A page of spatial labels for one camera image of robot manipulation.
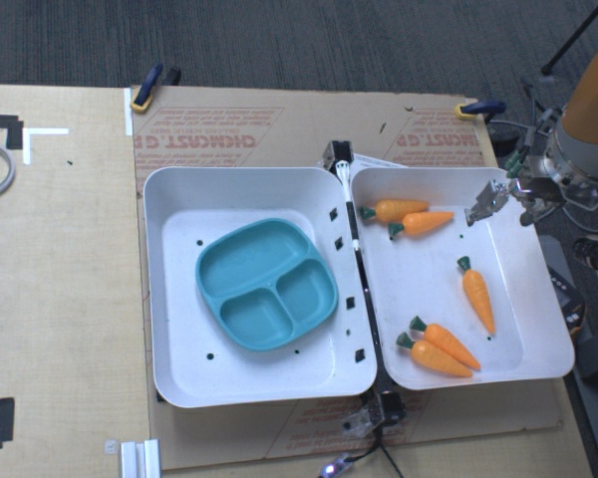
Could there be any black block with thin wires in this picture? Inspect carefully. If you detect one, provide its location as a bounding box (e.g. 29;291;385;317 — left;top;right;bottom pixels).
321;139;355;171
341;390;408;437

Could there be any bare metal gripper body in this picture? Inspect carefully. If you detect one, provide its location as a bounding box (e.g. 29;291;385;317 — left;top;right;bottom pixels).
509;156;598;206

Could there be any white plastic tray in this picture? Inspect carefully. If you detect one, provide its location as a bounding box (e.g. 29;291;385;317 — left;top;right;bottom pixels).
143;165;379;409
351;165;576;391

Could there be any white paper sheet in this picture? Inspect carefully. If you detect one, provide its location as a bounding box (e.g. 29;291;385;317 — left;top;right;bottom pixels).
351;152;410;170

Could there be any thin black and white rod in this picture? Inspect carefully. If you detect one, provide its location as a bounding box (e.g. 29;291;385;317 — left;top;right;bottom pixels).
336;161;391;393

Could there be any brown cardboard board red print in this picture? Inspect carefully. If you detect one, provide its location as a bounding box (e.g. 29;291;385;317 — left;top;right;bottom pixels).
131;85;564;471

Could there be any blue divided plate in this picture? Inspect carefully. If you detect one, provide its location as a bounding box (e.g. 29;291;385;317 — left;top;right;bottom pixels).
194;217;340;353

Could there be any orange toy carrot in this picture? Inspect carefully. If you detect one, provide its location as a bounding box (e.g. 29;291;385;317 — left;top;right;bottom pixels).
387;210;455;241
456;255;497;337
359;198;431;225
409;315;482;371
396;332;474;379

